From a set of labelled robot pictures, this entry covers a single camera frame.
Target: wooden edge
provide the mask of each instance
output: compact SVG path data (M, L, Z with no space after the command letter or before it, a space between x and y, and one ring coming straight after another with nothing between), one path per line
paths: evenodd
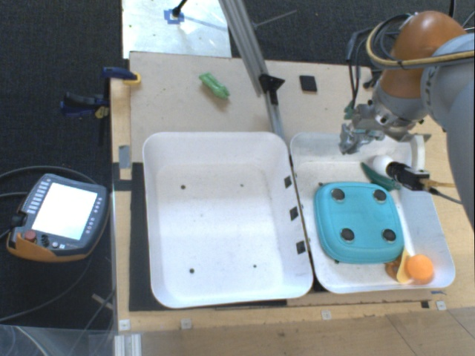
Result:
M130 236L131 236L131 215L125 209L130 207L130 191L114 192L114 238L115 238L115 269L116 269L116 297L117 297L117 319L128 319L129 300L129 270L130 270Z
M119 149L129 148L131 158L131 86L111 79L112 162L119 162ZM131 163L119 170L120 179L131 179Z
M288 306L331 306L367 303L408 303L432 300L427 289L371 291L355 294L309 293L303 297L288 300Z
M434 311L424 309L420 302L368 303L334 306L301 306L241 309L188 309L169 311L123 311L119 319L130 320L130 331L150 332L180 329L182 319L190 319L194 329L269 325L332 319L381 317L387 314Z

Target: teal container lid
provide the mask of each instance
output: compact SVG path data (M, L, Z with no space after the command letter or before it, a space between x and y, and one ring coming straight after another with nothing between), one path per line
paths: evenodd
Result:
M335 182L314 198L315 224L325 253L341 263L388 263L404 248L390 193L372 183Z

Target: yellow clamp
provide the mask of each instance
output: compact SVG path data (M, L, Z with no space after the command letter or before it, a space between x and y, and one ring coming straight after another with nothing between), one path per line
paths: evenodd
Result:
M139 73L133 73L133 74L135 74L135 76L137 77L137 79L135 79L135 80L130 80L130 79L129 79L129 80L125 80L125 79L124 79L124 80L122 80L122 83L123 83L124 85L129 85L129 86L132 86L132 85L139 85L140 82L142 81L142 77L140 76Z

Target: blue clamp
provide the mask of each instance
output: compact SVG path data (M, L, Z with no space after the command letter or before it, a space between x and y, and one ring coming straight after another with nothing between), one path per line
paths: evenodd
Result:
M110 81L111 78L122 79L124 81L139 81L140 76L121 67L103 67L100 77L104 79L103 95L85 97L67 92L63 100L59 103L61 112L66 117L83 117L95 115L98 119L108 115L110 102Z

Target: red emergency stop button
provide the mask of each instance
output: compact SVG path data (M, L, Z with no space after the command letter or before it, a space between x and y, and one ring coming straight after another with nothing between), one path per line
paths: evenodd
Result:
M36 242L36 232L33 229L29 229L24 233L24 239L32 243Z

